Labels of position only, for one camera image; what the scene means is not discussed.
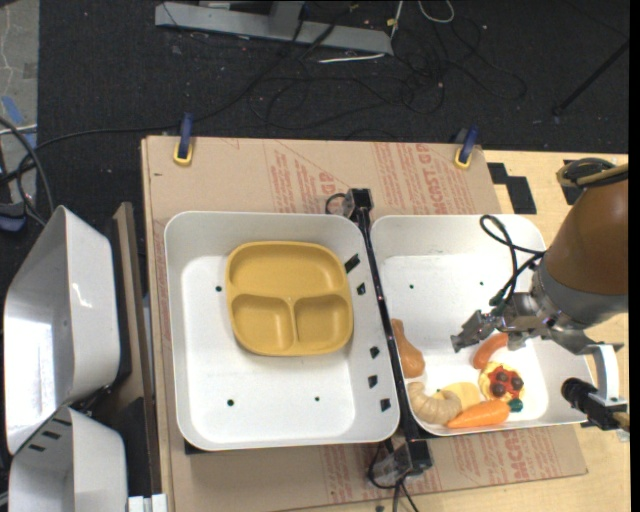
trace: cardboard sheet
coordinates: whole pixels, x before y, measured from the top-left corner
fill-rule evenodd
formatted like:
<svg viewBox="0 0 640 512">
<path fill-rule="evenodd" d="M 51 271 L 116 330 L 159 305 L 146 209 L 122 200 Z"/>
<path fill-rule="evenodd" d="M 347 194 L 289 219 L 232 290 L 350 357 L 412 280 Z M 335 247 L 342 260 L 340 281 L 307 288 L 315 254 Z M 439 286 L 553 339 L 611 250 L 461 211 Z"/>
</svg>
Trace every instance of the cardboard sheet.
<svg viewBox="0 0 640 512">
<path fill-rule="evenodd" d="M 447 144 L 200 138 L 189 167 L 177 138 L 143 141 L 157 411 L 163 491 L 170 509 L 301 509 L 389 496 L 366 482 L 375 447 L 324 446 L 187 455 L 176 422 L 164 226 L 182 211 L 322 213 L 332 194 L 370 188 L 374 217 L 499 213 L 483 152 L 468 170 Z M 580 475 L 573 426 L 430 441 L 435 466 L 408 482 L 415 495 Z"/>
</svg>

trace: black hole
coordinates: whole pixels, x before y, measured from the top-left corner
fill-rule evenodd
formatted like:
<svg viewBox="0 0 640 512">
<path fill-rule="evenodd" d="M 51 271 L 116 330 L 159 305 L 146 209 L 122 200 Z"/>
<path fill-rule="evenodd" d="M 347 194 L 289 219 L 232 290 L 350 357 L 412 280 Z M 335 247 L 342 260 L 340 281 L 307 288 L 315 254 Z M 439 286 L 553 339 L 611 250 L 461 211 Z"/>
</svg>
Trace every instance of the black hole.
<svg viewBox="0 0 640 512">
<path fill-rule="evenodd" d="M 349 258 L 349 260 L 344 264 L 344 270 L 348 274 L 354 268 L 356 268 L 360 264 L 360 257 L 357 254 L 354 254 Z"/>
<path fill-rule="evenodd" d="M 53 421 L 55 421 L 56 423 L 60 423 L 60 425 L 64 425 L 65 427 L 70 427 L 71 426 L 71 422 L 70 421 L 61 420 L 60 418 L 53 418 Z"/>
<path fill-rule="evenodd" d="M 60 434 L 56 434 L 55 432 L 51 432 L 49 430 L 45 430 L 42 435 L 50 437 L 51 439 L 60 439 Z"/>
</svg>

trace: yellow clamp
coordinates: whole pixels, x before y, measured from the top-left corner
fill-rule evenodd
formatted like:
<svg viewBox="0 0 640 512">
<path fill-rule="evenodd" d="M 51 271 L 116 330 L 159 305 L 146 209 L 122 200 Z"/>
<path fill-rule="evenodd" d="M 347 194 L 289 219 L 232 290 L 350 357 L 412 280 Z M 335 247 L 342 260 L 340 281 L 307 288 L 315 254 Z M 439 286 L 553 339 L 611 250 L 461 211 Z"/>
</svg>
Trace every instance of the yellow clamp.
<svg viewBox="0 0 640 512">
<path fill-rule="evenodd" d="M 180 143 L 178 142 L 176 143 L 176 147 L 173 150 L 173 161 L 178 165 L 182 165 L 183 167 L 186 167 L 187 165 L 191 164 L 191 157 L 193 156 L 193 144 L 189 144 L 189 150 L 187 151 L 187 154 L 184 158 L 181 158 L 179 156 L 179 150 L 180 150 Z"/>
<path fill-rule="evenodd" d="M 453 164 L 458 168 L 458 169 L 468 169 L 469 166 L 471 165 L 471 155 L 469 155 L 469 158 L 467 158 L 466 162 L 461 162 L 460 161 L 460 152 L 462 151 L 462 148 L 458 148 L 456 150 L 456 156 L 453 159 Z"/>
</svg>

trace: toy carrot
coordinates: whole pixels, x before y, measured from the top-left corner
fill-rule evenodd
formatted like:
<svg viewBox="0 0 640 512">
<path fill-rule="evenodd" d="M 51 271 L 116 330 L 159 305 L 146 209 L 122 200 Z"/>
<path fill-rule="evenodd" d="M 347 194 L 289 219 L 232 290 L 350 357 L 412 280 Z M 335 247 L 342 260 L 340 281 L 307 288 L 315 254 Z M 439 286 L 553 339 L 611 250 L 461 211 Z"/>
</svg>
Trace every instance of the toy carrot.
<svg viewBox="0 0 640 512">
<path fill-rule="evenodd" d="M 476 350 L 476 353 L 473 356 L 473 367 L 476 370 L 482 370 L 487 366 L 489 358 L 496 350 L 507 346 L 507 341 L 509 341 L 509 335 L 506 332 L 501 332 L 491 336 L 491 338 L 485 341 L 480 345 L 478 350 Z"/>
<path fill-rule="evenodd" d="M 447 422 L 449 428 L 486 427 L 502 423 L 509 417 L 511 408 L 502 400 L 488 400 L 472 405 Z"/>
</svg>

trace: toy orange vegetable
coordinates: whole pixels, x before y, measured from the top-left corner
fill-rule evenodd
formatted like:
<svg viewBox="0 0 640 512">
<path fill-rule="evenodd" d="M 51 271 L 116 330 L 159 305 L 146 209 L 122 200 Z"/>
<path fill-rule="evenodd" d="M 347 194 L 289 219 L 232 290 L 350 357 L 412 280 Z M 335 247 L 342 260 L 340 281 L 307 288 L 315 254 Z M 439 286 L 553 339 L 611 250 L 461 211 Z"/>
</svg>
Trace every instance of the toy orange vegetable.
<svg viewBox="0 0 640 512">
<path fill-rule="evenodd" d="M 489 358 L 496 350 L 507 346 L 507 341 L 509 341 L 509 335 L 506 332 L 501 332 L 491 336 L 491 338 L 485 341 L 480 345 L 478 350 L 476 350 L 476 353 L 473 356 L 473 367 L 476 370 L 482 370 L 487 366 Z"/>
<path fill-rule="evenodd" d="M 511 408 L 502 400 L 488 400 L 469 407 L 447 422 L 449 428 L 487 427 L 502 423 L 509 417 Z"/>
<path fill-rule="evenodd" d="M 400 353 L 400 365 L 402 373 L 407 379 L 420 377 L 424 372 L 424 357 L 416 347 L 414 347 L 404 335 L 404 324 L 397 318 L 391 319 L 393 335 L 396 338 L 398 352 Z"/>
</svg>

